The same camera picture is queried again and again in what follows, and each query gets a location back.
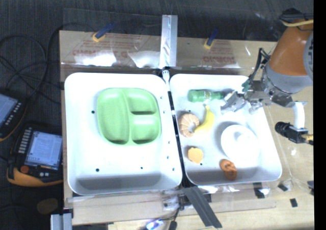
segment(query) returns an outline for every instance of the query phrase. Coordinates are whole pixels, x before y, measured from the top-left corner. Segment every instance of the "black electronic device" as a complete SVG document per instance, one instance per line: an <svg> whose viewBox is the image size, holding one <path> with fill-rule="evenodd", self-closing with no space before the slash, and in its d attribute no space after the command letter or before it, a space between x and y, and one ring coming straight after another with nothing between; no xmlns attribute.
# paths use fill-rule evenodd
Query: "black electronic device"
<svg viewBox="0 0 326 230"><path fill-rule="evenodd" d="M7 178L13 184L28 187L61 183L61 132L44 125L26 123L11 149Z"/></svg>
<svg viewBox="0 0 326 230"><path fill-rule="evenodd" d="M0 91L0 141L8 138L22 121L28 100L16 93Z"/></svg>

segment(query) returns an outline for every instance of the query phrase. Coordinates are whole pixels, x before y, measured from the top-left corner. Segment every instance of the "wooden table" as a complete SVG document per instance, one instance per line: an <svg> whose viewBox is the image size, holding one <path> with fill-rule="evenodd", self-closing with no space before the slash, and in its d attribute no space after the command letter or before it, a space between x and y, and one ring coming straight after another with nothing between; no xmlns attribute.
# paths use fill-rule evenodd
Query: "wooden table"
<svg viewBox="0 0 326 230"><path fill-rule="evenodd" d="M81 49L85 40L89 40L90 33L83 32L60 32L61 82L74 72L104 72L105 67L86 67L71 65L73 51ZM130 39L135 43L133 37L122 37L124 41ZM157 37L145 37L147 49L153 50L154 57ZM238 41L217 40L214 49L207 51L203 48L203 39L178 38L178 64L184 67L197 66L201 70L211 69L216 74L224 73L231 67L238 74L248 75L253 70L259 48L270 52L275 47L274 42L261 41ZM126 47L115 48L115 55L128 52ZM132 68L132 73L145 71L151 73L152 69ZM313 88L308 87L293 96L293 100L307 101L305 105L306 123L305 127L309 133L313 133ZM281 108L276 105L264 107L270 124L279 156L281 158L283 174L280 178L281 184L288 187L287 191L278 187L276 182L270 188L266 198L258 199L250 197L248 193L228 195L212 195L210 204L216 216L221 222L223 229L313 229L314 228L314 196L311 193L307 181L313 180L313 147L308 144L295 144L280 136L274 130L278 121L293 123L294 114L292 109ZM163 205L161 193L136 193L136 194L111 194L93 197L73 196L72 190L67 183L67 141L66 141L66 119L65 119L65 97L62 91L62 122L63 122L63 160L64 160L64 199L65 208L73 210L72 225L108 224L108 229L135 230L143 228L153 218L170 217L173 211L167 211ZM297 207L292 207L291 201L296 201ZM192 207L179 212L177 217L177 229L203 229L203 222ZM168 229L169 223L160 226L160 229Z"/></svg>

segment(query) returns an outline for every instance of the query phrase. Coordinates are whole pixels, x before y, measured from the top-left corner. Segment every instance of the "green bottle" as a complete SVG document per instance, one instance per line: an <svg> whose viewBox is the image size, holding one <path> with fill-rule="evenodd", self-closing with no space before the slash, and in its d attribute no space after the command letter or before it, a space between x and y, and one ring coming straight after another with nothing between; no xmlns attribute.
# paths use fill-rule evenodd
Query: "green bottle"
<svg viewBox="0 0 326 230"><path fill-rule="evenodd" d="M188 92L188 100L190 102L204 102L206 100L222 99L224 93L220 91L211 91L208 89L195 90L192 89Z"/></svg>

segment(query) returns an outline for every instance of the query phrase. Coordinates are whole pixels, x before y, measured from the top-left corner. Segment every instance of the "blue and yellow clip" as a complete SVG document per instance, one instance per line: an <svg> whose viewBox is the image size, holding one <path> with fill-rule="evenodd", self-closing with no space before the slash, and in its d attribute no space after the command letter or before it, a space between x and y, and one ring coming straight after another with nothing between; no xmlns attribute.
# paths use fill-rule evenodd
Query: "blue and yellow clip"
<svg viewBox="0 0 326 230"><path fill-rule="evenodd" d="M95 42L99 42L100 40L104 39L105 34L112 30L113 26L113 23L109 23L108 25L104 26L101 30L93 34L93 40Z"/></svg>
<svg viewBox="0 0 326 230"><path fill-rule="evenodd" d="M218 31L217 28L215 28L215 29L212 31L210 37L207 38L206 41L205 41L205 44L204 44L204 47L205 47L205 48L211 48L211 47L212 47L212 45L213 45L213 41L214 41L214 39L216 38L216 36L218 35L218 33L219 33L219 31Z"/></svg>

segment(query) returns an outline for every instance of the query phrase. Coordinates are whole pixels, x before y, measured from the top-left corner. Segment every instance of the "orange button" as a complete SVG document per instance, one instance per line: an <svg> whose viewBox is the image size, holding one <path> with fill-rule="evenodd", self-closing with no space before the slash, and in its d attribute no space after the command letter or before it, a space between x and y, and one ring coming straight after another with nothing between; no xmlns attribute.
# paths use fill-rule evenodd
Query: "orange button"
<svg viewBox="0 0 326 230"><path fill-rule="evenodd" d="M28 166L23 165L23 166L20 167L20 172L22 172L22 173L24 173L24 174L27 174L28 171L29 171L29 169L30 169L30 168L29 168Z"/></svg>

